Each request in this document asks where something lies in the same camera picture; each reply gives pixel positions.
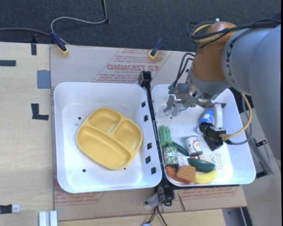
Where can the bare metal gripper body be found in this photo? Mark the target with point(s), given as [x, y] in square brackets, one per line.
[191, 97]

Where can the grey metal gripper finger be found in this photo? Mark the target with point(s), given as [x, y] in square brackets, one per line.
[169, 107]
[179, 109]

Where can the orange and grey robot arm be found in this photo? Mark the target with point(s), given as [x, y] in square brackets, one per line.
[250, 55]

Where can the thin black rod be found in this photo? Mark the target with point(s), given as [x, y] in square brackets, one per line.
[153, 126]

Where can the blue and white bottle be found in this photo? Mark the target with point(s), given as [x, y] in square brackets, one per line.
[208, 118]

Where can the green ribbed toy vegetable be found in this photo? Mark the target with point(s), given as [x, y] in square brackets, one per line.
[165, 135]

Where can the dark green toy cucumber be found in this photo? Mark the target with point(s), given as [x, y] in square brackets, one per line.
[181, 147]

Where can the white can with orange print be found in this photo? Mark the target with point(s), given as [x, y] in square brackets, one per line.
[193, 145]

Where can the green and white can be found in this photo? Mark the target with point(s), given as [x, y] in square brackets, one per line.
[171, 155]

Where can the white packet red blue print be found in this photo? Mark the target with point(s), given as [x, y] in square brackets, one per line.
[182, 161]

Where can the white packet with orange print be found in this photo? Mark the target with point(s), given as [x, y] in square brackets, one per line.
[214, 160]

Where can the orange carrot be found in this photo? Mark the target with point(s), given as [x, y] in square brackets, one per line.
[173, 173]

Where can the brown waffle biscuit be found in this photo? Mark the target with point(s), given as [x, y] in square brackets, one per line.
[185, 173]

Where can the yellow divided plate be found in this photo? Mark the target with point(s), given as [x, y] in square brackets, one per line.
[108, 138]

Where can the white plastic tray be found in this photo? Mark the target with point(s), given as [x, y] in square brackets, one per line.
[235, 154]
[73, 126]

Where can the yellow banana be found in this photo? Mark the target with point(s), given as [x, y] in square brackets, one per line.
[206, 176]

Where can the brown cardboard board red print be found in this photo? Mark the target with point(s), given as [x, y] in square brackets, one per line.
[89, 65]

